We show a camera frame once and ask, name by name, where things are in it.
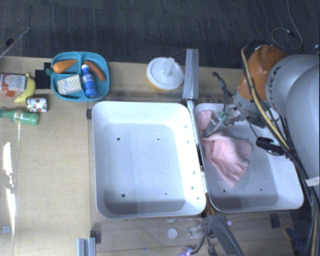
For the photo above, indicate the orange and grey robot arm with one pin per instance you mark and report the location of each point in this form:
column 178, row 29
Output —
column 292, row 105

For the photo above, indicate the white plastic tray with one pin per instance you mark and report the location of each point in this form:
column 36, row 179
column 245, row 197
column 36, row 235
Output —
column 265, row 175
column 147, row 162

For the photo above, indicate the yellow banana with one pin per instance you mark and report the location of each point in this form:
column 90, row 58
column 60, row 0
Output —
column 28, row 90

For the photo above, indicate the white can with orange print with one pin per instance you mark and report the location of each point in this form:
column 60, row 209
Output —
column 37, row 104

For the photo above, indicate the orange carrot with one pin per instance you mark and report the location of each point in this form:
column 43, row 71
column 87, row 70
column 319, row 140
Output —
column 63, row 65

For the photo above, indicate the black cylinder on white bracket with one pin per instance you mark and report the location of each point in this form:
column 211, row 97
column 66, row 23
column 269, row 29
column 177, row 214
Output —
column 268, row 144

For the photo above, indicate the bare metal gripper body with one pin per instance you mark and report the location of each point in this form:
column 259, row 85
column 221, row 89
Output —
column 235, row 115

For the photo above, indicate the green bottle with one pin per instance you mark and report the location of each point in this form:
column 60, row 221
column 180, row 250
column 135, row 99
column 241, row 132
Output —
column 23, row 118

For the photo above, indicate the white and orange carton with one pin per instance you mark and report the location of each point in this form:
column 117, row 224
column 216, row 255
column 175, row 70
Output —
column 12, row 82

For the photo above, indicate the pink cloth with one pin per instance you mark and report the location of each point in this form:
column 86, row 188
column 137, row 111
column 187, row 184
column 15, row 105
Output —
column 225, row 155

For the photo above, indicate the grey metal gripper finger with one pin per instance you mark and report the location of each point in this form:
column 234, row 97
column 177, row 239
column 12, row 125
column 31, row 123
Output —
column 207, row 132
column 215, row 127

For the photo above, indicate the yellow cup with white lid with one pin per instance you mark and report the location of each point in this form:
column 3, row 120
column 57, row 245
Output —
column 163, row 73

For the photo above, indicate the blue divided plate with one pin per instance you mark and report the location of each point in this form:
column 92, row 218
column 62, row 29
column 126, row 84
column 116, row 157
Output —
column 75, row 96

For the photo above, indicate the brown sausage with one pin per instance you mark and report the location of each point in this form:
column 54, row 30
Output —
column 96, row 70

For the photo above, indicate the blue bottle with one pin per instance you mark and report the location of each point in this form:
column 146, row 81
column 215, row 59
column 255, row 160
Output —
column 88, row 82

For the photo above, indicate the red cube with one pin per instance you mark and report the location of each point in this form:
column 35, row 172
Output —
column 10, row 93

